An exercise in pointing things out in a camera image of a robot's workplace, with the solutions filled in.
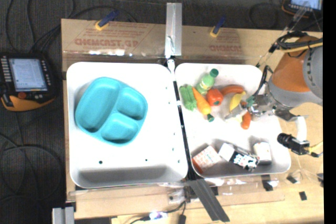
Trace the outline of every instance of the blue divided plate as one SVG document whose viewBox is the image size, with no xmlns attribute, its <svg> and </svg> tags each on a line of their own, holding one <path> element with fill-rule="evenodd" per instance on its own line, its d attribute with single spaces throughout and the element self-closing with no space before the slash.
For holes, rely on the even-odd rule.
<svg viewBox="0 0 336 224">
<path fill-rule="evenodd" d="M 147 101 L 125 83 L 101 77 L 86 89 L 75 110 L 75 121 L 85 133 L 112 145 L 126 145 L 139 133 Z"/>
</svg>

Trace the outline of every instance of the green bottle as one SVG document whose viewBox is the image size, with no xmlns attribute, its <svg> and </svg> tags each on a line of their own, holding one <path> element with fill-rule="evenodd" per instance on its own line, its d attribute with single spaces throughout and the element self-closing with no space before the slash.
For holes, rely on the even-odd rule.
<svg viewBox="0 0 336 224">
<path fill-rule="evenodd" d="M 217 69 L 211 69 L 209 74 L 204 75 L 201 81 L 196 85 L 195 89 L 200 94 L 206 94 L 208 90 L 215 84 L 215 78 L 218 76 Z"/>
</svg>

